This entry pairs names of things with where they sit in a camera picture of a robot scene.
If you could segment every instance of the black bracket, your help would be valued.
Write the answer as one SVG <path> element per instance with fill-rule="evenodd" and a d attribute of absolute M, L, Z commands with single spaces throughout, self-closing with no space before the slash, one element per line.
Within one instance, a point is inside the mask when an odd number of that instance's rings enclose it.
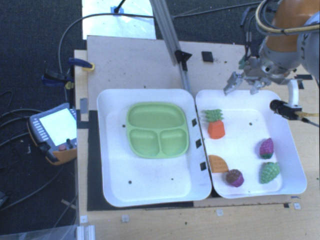
<path fill-rule="evenodd" d="M 175 53 L 175 58 L 176 58 L 176 61 L 178 63 L 181 63 L 182 65 L 182 70 L 183 71 L 188 71 L 188 68 L 187 68 L 187 60 L 190 59 L 190 57 L 192 56 L 192 54 L 190 53 L 187 53 L 187 52 L 184 52 L 182 50 L 176 50 Z"/>

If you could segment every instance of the white tray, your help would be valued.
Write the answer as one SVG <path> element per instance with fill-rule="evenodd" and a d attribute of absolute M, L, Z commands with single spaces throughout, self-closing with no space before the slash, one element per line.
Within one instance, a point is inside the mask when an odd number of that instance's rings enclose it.
<path fill-rule="evenodd" d="M 175 158 L 137 156 L 127 139 L 126 115 L 140 102 L 167 102 L 185 113 L 187 152 Z M 193 97 L 182 89 L 108 89 L 97 98 L 102 184 L 105 199 L 115 207 L 203 200 L 212 183 Z"/>
<path fill-rule="evenodd" d="M 229 170 L 242 172 L 244 183 L 240 187 L 229 185 L 226 173 L 212 173 L 216 192 L 228 199 L 300 194 L 307 187 L 297 149 L 288 121 L 274 114 L 269 105 L 280 98 L 271 91 L 262 90 L 250 95 L 247 90 L 236 90 L 227 96 L 222 90 L 202 90 L 196 96 L 204 145 L 207 155 L 216 155 L 225 160 Z M 225 136 L 211 139 L 208 134 L 204 110 L 221 109 Z M 264 160 L 259 156 L 263 140 L 272 138 L 274 154 Z M 262 166 L 266 162 L 278 162 L 280 174 L 270 183 L 259 183 Z"/>

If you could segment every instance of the black mat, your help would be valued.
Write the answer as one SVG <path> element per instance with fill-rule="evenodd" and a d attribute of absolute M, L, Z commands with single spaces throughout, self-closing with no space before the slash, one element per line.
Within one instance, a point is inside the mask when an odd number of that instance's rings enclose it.
<path fill-rule="evenodd" d="M 152 208 L 187 208 L 193 207 L 190 202 L 173 202 L 153 205 L 132 206 L 118 208 L 109 204 L 103 193 L 102 171 L 101 171 L 101 153 L 100 136 L 98 124 L 98 112 L 91 110 L 89 112 L 89 139 L 88 139 L 88 175 L 87 175 L 87 210 L 105 211 L 105 210 L 127 210 L 127 209 L 152 209 Z"/>

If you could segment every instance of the green plate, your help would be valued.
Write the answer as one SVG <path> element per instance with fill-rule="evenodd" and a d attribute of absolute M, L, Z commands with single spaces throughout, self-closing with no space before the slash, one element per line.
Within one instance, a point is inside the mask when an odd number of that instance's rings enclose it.
<path fill-rule="evenodd" d="M 132 151 L 143 158 L 175 158 L 189 147 L 186 116 L 175 104 L 137 103 L 127 112 L 126 128 Z"/>

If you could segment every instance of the black floor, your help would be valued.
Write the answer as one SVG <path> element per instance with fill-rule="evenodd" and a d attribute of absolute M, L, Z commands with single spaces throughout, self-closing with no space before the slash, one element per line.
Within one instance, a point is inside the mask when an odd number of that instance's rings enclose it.
<path fill-rule="evenodd" d="M 166 0 L 170 13 L 179 15 L 199 8 L 197 12 L 261 0 Z M 180 40 L 243 44 L 239 28 L 245 6 L 210 14 L 177 18 L 174 26 Z M 81 0 L 0 0 L 0 115 L 17 109 L 46 111 L 65 102 L 61 87 L 43 86 L 44 70 L 58 72 L 60 38 L 74 20 L 82 16 Z M 161 38 L 158 28 L 157 37 Z M 254 35 L 256 47 L 262 40 Z M 63 71 L 73 50 L 85 49 L 81 24 L 67 34 L 62 47 Z M 0 192 L 9 199 L 0 208 L 13 204 L 50 181 L 61 166 L 50 165 L 34 147 L 28 136 L 5 146 L 1 143 L 24 133 L 26 120 L 1 126 L 10 119 L 30 116 L 20 111 L 0 116 Z M 34 196 L 0 211 L 0 235 L 52 228 L 66 206 L 61 200 L 75 197 L 75 163 L 66 164 L 57 178 Z M 69 209 L 58 227 L 74 222 L 75 211 Z"/>

